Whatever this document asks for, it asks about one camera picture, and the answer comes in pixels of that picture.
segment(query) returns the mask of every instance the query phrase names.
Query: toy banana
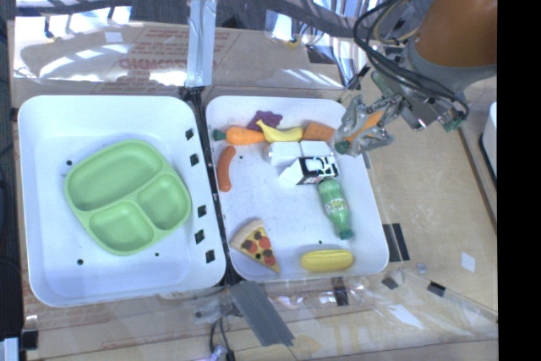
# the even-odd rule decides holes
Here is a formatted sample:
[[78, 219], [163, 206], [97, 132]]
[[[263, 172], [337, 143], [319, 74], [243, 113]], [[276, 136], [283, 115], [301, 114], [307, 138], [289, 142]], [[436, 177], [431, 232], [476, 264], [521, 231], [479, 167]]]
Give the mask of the toy banana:
[[260, 126], [265, 140], [269, 143], [275, 141], [301, 141], [303, 139], [303, 127], [293, 127], [282, 131], [265, 125], [261, 119], [256, 124]]

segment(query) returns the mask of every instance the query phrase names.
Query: green plate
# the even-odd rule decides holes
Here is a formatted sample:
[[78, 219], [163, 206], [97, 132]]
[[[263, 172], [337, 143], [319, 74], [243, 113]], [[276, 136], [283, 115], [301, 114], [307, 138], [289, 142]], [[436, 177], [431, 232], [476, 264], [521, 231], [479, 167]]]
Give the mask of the green plate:
[[138, 139], [117, 142], [74, 165], [64, 193], [96, 242], [121, 255], [158, 242], [192, 210], [182, 179], [154, 146]]

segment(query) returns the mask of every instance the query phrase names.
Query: pizza slice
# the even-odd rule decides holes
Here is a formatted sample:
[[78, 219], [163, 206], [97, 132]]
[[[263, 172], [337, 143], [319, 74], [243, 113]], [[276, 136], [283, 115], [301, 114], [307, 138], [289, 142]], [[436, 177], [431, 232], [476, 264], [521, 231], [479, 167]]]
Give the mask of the pizza slice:
[[271, 240], [267, 236], [265, 225], [260, 218], [251, 220], [238, 229], [229, 244], [259, 264], [274, 272], [280, 272], [280, 266], [272, 250]]

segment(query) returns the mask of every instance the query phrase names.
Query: black cable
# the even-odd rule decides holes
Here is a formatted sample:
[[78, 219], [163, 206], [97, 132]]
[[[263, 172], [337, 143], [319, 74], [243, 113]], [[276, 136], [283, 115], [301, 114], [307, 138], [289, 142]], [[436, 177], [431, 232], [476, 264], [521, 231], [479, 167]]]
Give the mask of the black cable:
[[226, 332], [223, 330], [223, 316], [220, 318], [220, 332], [221, 336], [223, 337], [223, 342], [226, 344], [226, 349], [228, 352], [230, 352], [231, 348], [229, 347], [229, 342], [227, 341]]
[[216, 322], [214, 322], [212, 324], [212, 326], [210, 327], [210, 340], [209, 340], [209, 349], [210, 349], [210, 354], [214, 353], [214, 351], [216, 350], [216, 348], [214, 347], [214, 342], [213, 342], [213, 339], [214, 339], [214, 330], [216, 329], [216, 325], [218, 325], [218, 320]]
[[[375, 31], [380, 22], [385, 18], [386, 13], [391, 11], [396, 6], [400, 6], [404, 3], [410, 2], [411, 0], [386, 0], [383, 3], [380, 3], [375, 8], [370, 9], [363, 15], [361, 15], [355, 22], [353, 26], [353, 39], [355, 42], [366, 52], [368, 60], [374, 65], [374, 67], [388, 79], [392, 79], [400, 85], [406, 86], [417, 92], [422, 92], [428, 96], [433, 97], [438, 100], [444, 98], [449, 101], [453, 112], [455, 113], [455, 119], [460, 118], [466, 120], [469, 114], [469, 106], [467, 103], [460, 97], [457, 96], [452, 90], [447, 89], [441, 83], [432, 80], [428, 77], [424, 77], [419, 73], [411, 71], [409, 69], [400, 67], [394, 61], [390, 60], [388, 57], [382, 53], [375, 50], [370, 45], [370, 40], [372, 36], [375, 36], [379, 40], [377, 32]], [[374, 22], [367, 28], [366, 36], [361, 38], [359, 36], [359, 27], [360, 25], [373, 14], [384, 10], [384, 14], [379, 14]], [[464, 108], [464, 112], [457, 112], [453, 106], [453, 103], [457, 102]]]

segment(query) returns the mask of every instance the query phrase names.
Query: toy bottle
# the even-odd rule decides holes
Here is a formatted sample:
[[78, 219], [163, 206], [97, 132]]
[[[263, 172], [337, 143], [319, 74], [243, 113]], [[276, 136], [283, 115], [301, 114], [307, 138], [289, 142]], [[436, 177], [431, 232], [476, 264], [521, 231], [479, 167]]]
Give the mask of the toy bottle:
[[349, 227], [349, 208], [340, 190], [340, 184], [334, 178], [327, 178], [318, 183], [318, 191], [323, 200], [325, 212], [338, 229], [340, 239], [352, 237], [353, 232]]

